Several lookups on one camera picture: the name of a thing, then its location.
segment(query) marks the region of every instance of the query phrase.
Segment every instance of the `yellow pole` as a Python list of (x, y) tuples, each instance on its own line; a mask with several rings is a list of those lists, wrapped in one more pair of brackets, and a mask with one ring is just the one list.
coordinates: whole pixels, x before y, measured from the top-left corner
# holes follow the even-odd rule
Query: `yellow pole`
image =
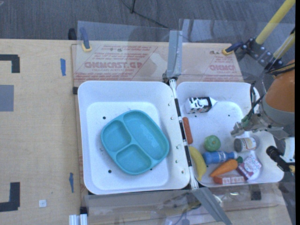
[(285, 0), (278, 11), (274, 14), (262, 32), (255, 39), (256, 43), (262, 45), (264, 41), (268, 38), (270, 33), (275, 29), (278, 23), (284, 18), (287, 12), (295, 4), (296, 0)]
[(286, 52), (291, 48), (291, 46), (295, 43), (296, 32), (293, 32), (285, 42), (274, 52), (273, 57), (276, 59), (280, 59)]

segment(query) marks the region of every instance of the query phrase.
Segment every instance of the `blue tape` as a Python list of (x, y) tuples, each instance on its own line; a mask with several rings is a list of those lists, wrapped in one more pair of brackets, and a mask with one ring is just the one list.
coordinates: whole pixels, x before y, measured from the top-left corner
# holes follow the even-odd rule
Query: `blue tape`
[(83, 44), (86, 49), (90, 49), (90, 42), (89, 42), (89, 36), (86, 32), (85, 28), (80, 28), (79, 31), (81, 32)]
[(63, 76), (65, 76), (66, 75), (66, 60), (64, 60), (64, 59), (60, 59), (60, 69), (61, 69), (61, 74), (63, 75)]
[(70, 172), (70, 177), (69, 177), (72, 193), (74, 192), (74, 179), (73, 179), (73, 174)]

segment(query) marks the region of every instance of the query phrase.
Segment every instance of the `blue divided plate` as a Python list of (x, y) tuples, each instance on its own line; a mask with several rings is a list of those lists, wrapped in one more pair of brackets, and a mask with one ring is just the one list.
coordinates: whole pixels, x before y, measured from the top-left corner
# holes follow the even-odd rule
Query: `blue divided plate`
[(115, 163), (138, 175), (160, 163), (169, 153), (166, 136), (149, 115), (131, 110), (107, 123), (101, 141)]

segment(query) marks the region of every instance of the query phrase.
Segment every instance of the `pink package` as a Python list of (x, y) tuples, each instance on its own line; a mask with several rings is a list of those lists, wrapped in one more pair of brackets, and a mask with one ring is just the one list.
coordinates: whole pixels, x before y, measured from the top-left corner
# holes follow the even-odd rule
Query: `pink package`
[(248, 180), (254, 173), (259, 171), (261, 167), (262, 164), (253, 155), (250, 155), (238, 166), (236, 170), (239, 174), (244, 176), (245, 180)]

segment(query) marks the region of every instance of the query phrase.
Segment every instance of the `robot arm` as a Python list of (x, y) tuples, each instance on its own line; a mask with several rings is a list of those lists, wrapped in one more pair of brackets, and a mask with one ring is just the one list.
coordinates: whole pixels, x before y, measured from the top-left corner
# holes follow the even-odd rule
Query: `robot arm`
[(283, 171), (293, 171), (295, 160), (294, 134), (285, 131), (288, 126), (295, 124), (295, 69), (293, 66), (283, 71), (277, 71), (275, 79), (267, 93), (253, 103), (249, 113), (237, 122), (232, 136), (238, 136), (245, 131), (267, 131), (279, 140), (285, 141), (285, 153), (282, 154), (277, 148), (271, 146), (267, 149), (267, 154), (272, 160), (277, 162), (278, 167)]

